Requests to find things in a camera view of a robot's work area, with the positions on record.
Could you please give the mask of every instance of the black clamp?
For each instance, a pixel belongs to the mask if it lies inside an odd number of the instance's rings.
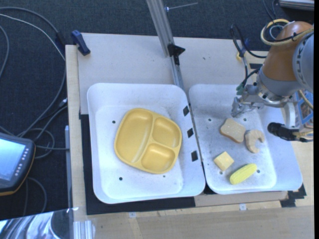
[[[176,46],[175,44],[172,44],[170,43],[168,46],[167,46],[167,49],[168,49],[168,53],[169,53],[169,56],[173,56],[174,57],[174,63],[175,65],[179,66],[179,58],[178,56],[183,53],[185,51],[184,48],[181,48],[181,47],[178,47]]]
[[[91,53],[91,51],[85,44],[82,34],[78,30],[72,31],[71,37],[73,39],[73,42],[79,45],[78,50],[82,53],[83,56]]]

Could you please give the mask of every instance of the blue clamp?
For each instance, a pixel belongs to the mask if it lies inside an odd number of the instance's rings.
[[[72,31],[71,37],[73,41],[79,45],[78,50],[82,53],[83,56],[91,53],[91,51],[85,44],[82,34],[78,30]]]

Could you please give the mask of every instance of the black hole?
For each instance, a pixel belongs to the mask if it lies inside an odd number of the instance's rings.
[[[188,138],[190,138],[194,134],[193,129],[187,131]]]
[[[184,116],[186,116],[189,113],[188,106],[185,106],[185,108],[183,109],[183,113],[184,113]]]
[[[198,159],[197,151],[191,153],[191,161],[196,161]]]

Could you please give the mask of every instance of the screen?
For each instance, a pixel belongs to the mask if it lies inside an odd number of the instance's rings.
[[[0,139],[0,179],[11,180],[24,148],[24,144]]]

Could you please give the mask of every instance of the yellow corn cob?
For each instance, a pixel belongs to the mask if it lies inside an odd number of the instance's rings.
[[[251,164],[245,165],[230,176],[229,178],[230,183],[233,185],[241,183],[244,180],[248,179],[254,172],[256,172],[256,170],[257,170],[256,164],[251,163]]]

